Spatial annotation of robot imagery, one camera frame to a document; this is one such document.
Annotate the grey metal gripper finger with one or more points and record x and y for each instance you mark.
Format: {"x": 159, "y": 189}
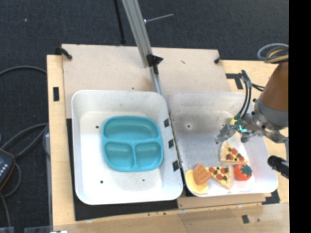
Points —
{"x": 247, "y": 137}
{"x": 226, "y": 132}

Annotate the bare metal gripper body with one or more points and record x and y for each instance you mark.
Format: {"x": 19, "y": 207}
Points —
{"x": 263, "y": 127}

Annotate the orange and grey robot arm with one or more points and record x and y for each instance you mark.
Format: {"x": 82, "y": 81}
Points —
{"x": 277, "y": 91}

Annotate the toy pizza slice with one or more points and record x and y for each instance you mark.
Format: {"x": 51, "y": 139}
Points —
{"x": 230, "y": 153}
{"x": 222, "y": 176}

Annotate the white plastic tray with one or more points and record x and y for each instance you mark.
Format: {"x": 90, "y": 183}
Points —
{"x": 92, "y": 154}
{"x": 201, "y": 135}

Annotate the red toy tomato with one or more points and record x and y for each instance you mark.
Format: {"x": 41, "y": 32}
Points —
{"x": 241, "y": 173}

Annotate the brown toy waffle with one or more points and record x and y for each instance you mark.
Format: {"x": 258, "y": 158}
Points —
{"x": 201, "y": 175}

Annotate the thin black and white rod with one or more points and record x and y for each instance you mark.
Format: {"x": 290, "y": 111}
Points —
{"x": 175, "y": 139}

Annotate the pale yellow round disc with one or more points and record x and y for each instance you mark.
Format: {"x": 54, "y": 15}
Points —
{"x": 192, "y": 182}

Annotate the blue divided plate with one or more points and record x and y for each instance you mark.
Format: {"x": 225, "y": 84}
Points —
{"x": 132, "y": 143}

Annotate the pale flat board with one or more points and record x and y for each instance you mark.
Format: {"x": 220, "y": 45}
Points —
{"x": 109, "y": 69}

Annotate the black cylinder on white bracket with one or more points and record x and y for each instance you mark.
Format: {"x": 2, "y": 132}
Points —
{"x": 279, "y": 165}

